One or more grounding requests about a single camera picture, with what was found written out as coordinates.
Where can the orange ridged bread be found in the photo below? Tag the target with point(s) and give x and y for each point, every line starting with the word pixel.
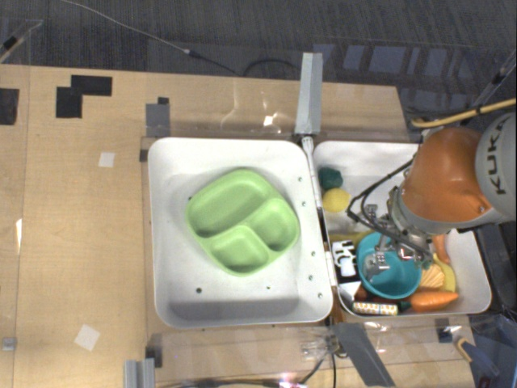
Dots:
pixel 432 277

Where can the black and white carton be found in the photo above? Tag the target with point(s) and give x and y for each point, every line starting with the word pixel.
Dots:
pixel 343 259

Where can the yellow patterned can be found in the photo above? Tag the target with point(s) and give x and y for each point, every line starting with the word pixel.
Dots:
pixel 373 308

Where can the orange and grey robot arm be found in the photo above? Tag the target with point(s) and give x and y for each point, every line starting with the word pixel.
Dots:
pixel 444 176

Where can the dark green broccoli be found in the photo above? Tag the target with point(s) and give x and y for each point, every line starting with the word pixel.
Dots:
pixel 330 177

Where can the yellow banana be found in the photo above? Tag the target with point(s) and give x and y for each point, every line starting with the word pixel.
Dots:
pixel 347 236

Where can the orange sausage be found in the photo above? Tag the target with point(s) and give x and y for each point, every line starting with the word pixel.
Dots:
pixel 441 247

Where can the yellow lemon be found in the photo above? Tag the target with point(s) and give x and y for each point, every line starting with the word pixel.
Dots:
pixel 336 199

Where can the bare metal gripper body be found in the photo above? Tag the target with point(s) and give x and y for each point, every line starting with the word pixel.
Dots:
pixel 410 239

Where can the green divided plate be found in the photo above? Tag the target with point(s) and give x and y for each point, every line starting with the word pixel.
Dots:
pixel 226 208

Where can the yellow corn cob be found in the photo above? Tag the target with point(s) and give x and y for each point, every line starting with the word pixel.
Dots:
pixel 449 277

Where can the orange carrot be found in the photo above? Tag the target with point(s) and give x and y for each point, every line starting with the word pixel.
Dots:
pixel 432 300

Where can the teal bowl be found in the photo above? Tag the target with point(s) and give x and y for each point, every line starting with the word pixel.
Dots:
pixel 398 283

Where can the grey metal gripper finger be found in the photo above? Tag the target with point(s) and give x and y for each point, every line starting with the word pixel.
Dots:
pixel 376 263

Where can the white plastic tray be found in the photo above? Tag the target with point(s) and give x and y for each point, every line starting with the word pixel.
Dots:
pixel 363 160
pixel 182 289

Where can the white packet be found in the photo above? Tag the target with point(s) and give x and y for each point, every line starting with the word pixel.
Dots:
pixel 348 288

